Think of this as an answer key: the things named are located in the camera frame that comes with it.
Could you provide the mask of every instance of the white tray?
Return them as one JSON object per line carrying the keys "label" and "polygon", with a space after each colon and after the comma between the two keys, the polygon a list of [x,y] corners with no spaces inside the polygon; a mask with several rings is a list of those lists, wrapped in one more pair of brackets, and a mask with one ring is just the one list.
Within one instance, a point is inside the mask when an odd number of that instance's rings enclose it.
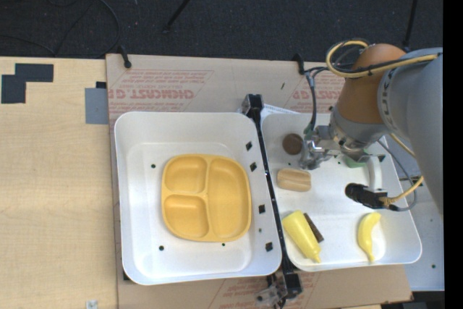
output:
{"label": "white tray", "polygon": [[[128,112],[116,121],[114,136],[122,264],[131,280],[152,285],[265,276],[278,269],[281,247],[251,119],[238,113]],[[161,212],[162,172],[170,158],[185,153],[228,156],[246,169],[252,221],[244,237],[196,242],[167,229]]]}
{"label": "white tray", "polygon": [[[322,162],[310,171],[312,189],[295,192],[278,187],[279,169],[298,168],[300,155],[291,156],[282,147],[283,138],[289,133],[303,136],[311,118],[310,114],[269,114],[262,123],[263,138],[271,171],[271,179],[281,219],[300,209],[307,213],[324,237],[320,243],[321,263],[305,258],[291,238],[284,232],[289,259],[303,271],[325,271],[369,265],[414,263],[421,256],[421,241],[409,211],[379,210],[380,224],[373,229],[373,255],[370,263],[357,244],[357,227],[362,216],[377,211],[350,200],[344,189],[350,182],[369,185],[367,167],[349,168],[342,156]],[[317,124],[328,124],[329,114],[317,115]],[[392,158],[375,143],[370,153],[386,154],[381,162],[382,188],[390,197],[403,192]],[[407,206],[401,199],[396,205]]]}

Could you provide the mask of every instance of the yellow plate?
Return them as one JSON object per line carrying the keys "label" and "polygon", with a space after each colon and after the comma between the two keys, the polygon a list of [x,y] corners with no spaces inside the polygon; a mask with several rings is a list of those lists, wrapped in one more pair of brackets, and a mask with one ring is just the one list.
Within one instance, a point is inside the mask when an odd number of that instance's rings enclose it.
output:
{"label": "yellow plate", "polygon": [[166,226],[186,240],[229,242],[250,228],[249,179],[243,167],[228,157],[171,158],[163,170],[161,203]]}

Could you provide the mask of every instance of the brown round object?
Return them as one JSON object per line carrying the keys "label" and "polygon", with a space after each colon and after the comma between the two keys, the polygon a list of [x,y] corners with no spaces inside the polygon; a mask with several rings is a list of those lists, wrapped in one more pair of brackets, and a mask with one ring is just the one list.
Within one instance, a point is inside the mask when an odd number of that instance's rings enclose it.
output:
{"label": "brown round object", "polygon": [[298,134],[288,134],[283,139],[283,149],[289,155],[297,155],[302,151],[302,137]]}

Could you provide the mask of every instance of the cardboard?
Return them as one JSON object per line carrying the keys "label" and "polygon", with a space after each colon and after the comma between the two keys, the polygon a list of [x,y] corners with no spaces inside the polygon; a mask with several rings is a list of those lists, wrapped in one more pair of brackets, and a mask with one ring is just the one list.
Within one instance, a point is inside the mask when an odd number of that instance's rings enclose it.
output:
{"label": "cardboard", "polygon": [[[156,286],[140,286],[124,279],[114,123],[128,111],[237,111],[249,93],[261,94],[264,103],[272,106],[310,113],[312,97],[305,76],[298,73],[297,63],[291,61],[141,55],[129,55],[129,60],[132,67],[126,69],[121,55],[106,56],[119,307],[256,308],[255,295],[268,284],[265,277]],[[305,68],[314,66],[323,66],[323,63],[305,63]],[[329,112],[343,84],[343,78],[330,72],[317,76],[318,112]],[[303,291],[287,300],[285,308],[340,308],[412,299],[404,267],[399,265],[299,272],[299,275]]]}

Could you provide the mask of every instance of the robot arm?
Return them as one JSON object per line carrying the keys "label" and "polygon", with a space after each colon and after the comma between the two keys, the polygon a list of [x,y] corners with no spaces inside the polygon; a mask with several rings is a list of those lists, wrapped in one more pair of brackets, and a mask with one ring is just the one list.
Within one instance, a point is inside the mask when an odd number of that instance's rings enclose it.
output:
{"label": "robot arm", "polygon": [[[364,46],[349,71],[331,65],[331,55],[345,45]],[[330,125],[317,126],[305,136],[300,166],[315,169],[322,161],[344,154],[355,162],[368,162],[365,149],[383,135],[408,140],[431,195],[443,213],[443,49],[428,48],[408,54],[389,44],[369,46],[347,41],[327,54],[329,69],[346,77]],[[356,197],[358,188],[346,189]],[[376,195],[370,207],[386,206]]]}

